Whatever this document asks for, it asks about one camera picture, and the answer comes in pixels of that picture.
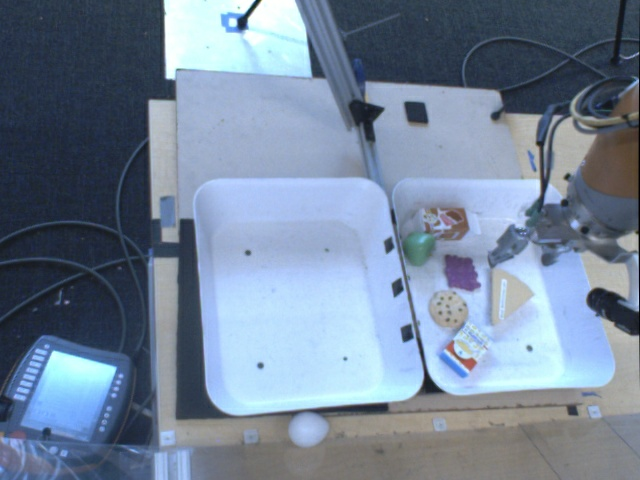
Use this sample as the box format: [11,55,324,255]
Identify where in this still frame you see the brown chocolate chip biscuit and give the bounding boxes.
[427,289,470,330]

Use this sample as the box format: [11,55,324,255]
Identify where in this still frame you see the black block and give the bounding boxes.
[403,100,431,126]

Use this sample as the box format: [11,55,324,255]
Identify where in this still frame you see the brown and white carton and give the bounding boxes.
[418,206,483,242]

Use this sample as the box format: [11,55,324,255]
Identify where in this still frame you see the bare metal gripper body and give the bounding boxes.
[524,202,635,265]

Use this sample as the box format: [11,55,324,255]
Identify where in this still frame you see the beige bread wedge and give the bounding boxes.
[489,266,536,327]

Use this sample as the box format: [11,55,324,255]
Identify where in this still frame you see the black cylinder on white bracket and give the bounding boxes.
[585,261,640,338]

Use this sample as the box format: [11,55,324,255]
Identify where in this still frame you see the white egg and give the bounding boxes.
[287,411,331,449]

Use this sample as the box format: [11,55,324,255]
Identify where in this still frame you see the purple grapes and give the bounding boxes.
[443,253,483,292]

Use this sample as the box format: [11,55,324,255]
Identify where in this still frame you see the red blue white carton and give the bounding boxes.
[439,320,494,380]

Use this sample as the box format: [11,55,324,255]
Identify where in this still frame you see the green pear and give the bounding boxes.
[402,231,437,268]

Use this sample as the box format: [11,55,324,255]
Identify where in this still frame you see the pale flat board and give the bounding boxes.
[174,69,585,420]

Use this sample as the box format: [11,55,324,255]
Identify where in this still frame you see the white plastic tray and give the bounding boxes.
[192,176,426,417]
[391,177,617,397]

